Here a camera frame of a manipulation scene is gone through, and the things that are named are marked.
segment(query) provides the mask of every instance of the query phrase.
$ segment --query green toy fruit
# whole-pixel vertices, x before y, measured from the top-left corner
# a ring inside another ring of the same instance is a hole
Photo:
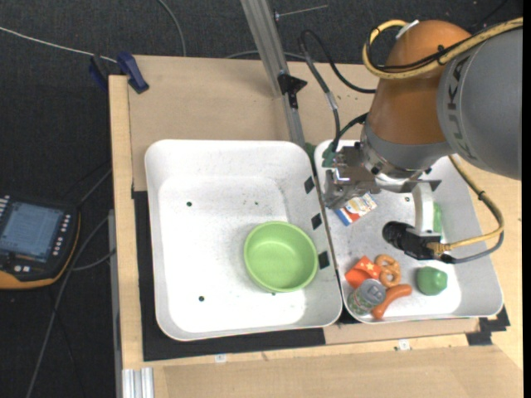
[[[417,271],[417,286],[425,295],[440,294],[448,285],[448,274],[433,267],[422,267]]]

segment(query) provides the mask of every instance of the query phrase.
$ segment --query toy sausage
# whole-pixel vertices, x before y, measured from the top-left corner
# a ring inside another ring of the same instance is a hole
[[[409,284],[398,284],[397,286],[392,286],[387,290],[387,294],[383,302],[373,308],[373,317],[378,319],[383,318],[383,314],[391,302],[403,296],[411,295],[412,291],[413,288]]]

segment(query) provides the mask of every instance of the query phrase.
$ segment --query yellow cable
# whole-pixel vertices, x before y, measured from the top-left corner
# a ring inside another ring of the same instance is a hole
[[[377,28],[373,29],[370,33],[368,43],[363,46],[363,52],[362,52],[362,58],[363,58],[363,64],[367,67],[367,69],[373,73],[374,75],[383,78],[385,80],[399,80],[399,79],[405,79],[405,78],[411,78],[416,75],[424,74],[430,70],[434,70],[438,66],[445,65],[461,53],[469,50],[470,48],[477,46],[478,44],[482,43],[483,41],[488,40],[489,38],[493,36],[497,36],[499,34],[502,34],[503,32],[507,32],[516,28],[520,28],[524,25],[524,18],[523,17],[517,17],[511,21],[502,22],[498,25],[494,25],[483,32],[480,32],[474,36],[471,36],[470,38],[467,38],[466,40],[462,41],[458,46],[456,46],[451,51],[448,51],[445,55],[441,56],[439,59],[434,60],[433,62],[430,62],[427,65],[421,66],[419,68],[409,68],[404,70],[399,70],[398,72],[386,72],[385,70],[379,69],[377,66],[375,66],[368,57],[368,48],[373,44],[374,40],[377,36],[380,35],[383,31],[387,30],[391,27],[404,27],[407,25],[407,22],[393,19],[391,21],[384,22],[383,24],[379,25]]]
[[[474,193],[478,196],[478,198],[489,208],[490,212],[492,212],[492,215],[496,218],[499,226],[496,230],[491,231],[490,233],[487,233],[486,235],[479,235],[476,237],[471,237],[469,239],[459,240],[454,243],[431,242],[427,244],[427,247],[432,249],[437,255],[440,255],[443,252],[447,252],[448,250],[452,250],[460,246],[472,245],[473,243],[492,239],[496,236],[499,236],[504,230],[504,216],[502,215],[501,211],[496,206],[496,204],[487,196],[487,193],[484,190],[482,190],[480,187],[478,187],[475,184],[475,182],[468,175],[468,173],[465,171],[462,165],[459,162],[457,162],[454,156],[450,155],[449,158],[451,162],[454,164],[454,167],[457,170],[457,172],[463,177],[463,179],[470,186],[470,188],[474,191]]]

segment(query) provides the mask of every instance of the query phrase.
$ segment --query gray carpet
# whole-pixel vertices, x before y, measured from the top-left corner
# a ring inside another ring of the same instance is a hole
[[[188,56],[222,58],[254,48],[239,0],[164,1],[183,29]],[[343,63],[360,63],[370,28],[391,18],[443,19],[474,32],[523,13],[523,0],[270,3],[280,14],[327,5],[280,17],[280,36],[285,50],[297,53],[297,36],[310,28]],[[154,0],[0,0],[0,27],[113,58],[120,51],[165,56],[183,51],[170,16]],[[311,51],[316,60],[324,60],[317,47]],[[77,201],[109,168],[107,95],[88,67],[88,56],[0,31],[0,191]],[[108,178],[81,208],[81,240],[112,206]],[[103,229],[80,262],[97,260],[108,249]],[[2,398],[25,396],[60,287],[61,282],[26,292],[0,291]],[[113,396],[112,322],[109,266],[74,273],[32,396]]]

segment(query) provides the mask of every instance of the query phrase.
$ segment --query black mat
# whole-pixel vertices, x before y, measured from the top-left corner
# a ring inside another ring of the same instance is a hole
[[[164,334],[155,317],[153,261],[147,192],[134,193],[144,360],[214,355],[226,352],[269,351],[324,345],[322,328],[253,333],[181,342]]]

